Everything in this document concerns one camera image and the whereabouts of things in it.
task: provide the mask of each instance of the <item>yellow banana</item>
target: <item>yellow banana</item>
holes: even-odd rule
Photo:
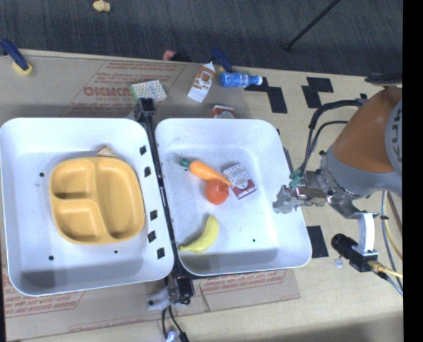
[[[190,251],[194,253],[201,253],[209,248],[215,242],[219,233],[218,219],[214,215],[210,215],[205,224],[203,233],[193,242],[186,246],[180,246],[180,251]]]

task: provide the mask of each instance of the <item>yellow dish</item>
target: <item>yellow dish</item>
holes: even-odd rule
[[[53,219],[77,244],[107,244],[135,237],[145,223],[134,170],[114,157],[84,157],[56,165],[50,177]]]

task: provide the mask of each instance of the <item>tomato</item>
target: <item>tomato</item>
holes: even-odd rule
[[[210,180],[205,187],[207,200],[215,205],[224,203],[229,196],[229,186],[221,180]]]

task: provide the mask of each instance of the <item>blue bottle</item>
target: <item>blue bottle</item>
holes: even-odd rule
[[[250,76],[248,73],[223,72],[219,76],[219,83],[224,88],[245,88],[249,85],[261,85],[262,76]]]

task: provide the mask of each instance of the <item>carrot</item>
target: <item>carrot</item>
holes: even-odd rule
[[[189,171],[191,171],[193,175],[196,175],[197,177],[200,177],[201,179],[204,179],[206,181],[220,180],[228,186],[232,185],[231,182],[219,172],[213,170],[210,166],[198,160],[191,162],[191,164],[189,165]]]

